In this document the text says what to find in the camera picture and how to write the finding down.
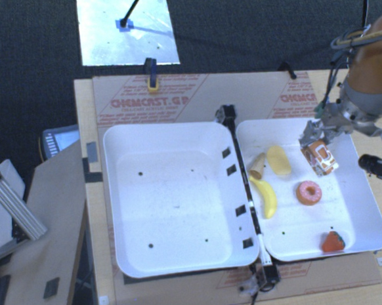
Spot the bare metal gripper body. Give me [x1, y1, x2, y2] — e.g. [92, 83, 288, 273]
[317, 99, 365, 136]

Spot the orange and white carton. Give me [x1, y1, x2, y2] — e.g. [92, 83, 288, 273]
[300, 138, 341, 178]

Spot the pale yellow oval bread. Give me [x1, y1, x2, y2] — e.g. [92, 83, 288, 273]
[265, 144, 293, 177]

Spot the tan ice cream cone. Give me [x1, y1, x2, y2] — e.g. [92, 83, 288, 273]
[246, 152, 268, 181]

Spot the pink frosted doughnut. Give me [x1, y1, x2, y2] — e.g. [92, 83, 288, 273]
[295, 179, 324, 207]

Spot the yellow banana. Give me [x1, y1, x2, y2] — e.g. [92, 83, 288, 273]
[248, 174, 280, 221]

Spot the thin black and white rod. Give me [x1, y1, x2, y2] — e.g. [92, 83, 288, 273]
[224, 116, 272, 268]

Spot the white plastic tray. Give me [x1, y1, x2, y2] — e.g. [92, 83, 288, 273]
[234, 110, 382, 266]
[101, 113, 263, 281]

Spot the red strawberry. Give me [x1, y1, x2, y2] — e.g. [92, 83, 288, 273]
[320, 230, 347, 254]

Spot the brown cardboard board red print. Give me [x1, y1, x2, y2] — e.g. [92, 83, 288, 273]
[91, 54, 382, 305]

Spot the black cylinder on white bracket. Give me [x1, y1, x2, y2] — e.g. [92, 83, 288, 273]
[355, 128, 382, 186]

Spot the black block with thin wires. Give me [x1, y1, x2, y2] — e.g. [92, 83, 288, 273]
[214, 104, 238, 126]
[253, 262, 282, 293]

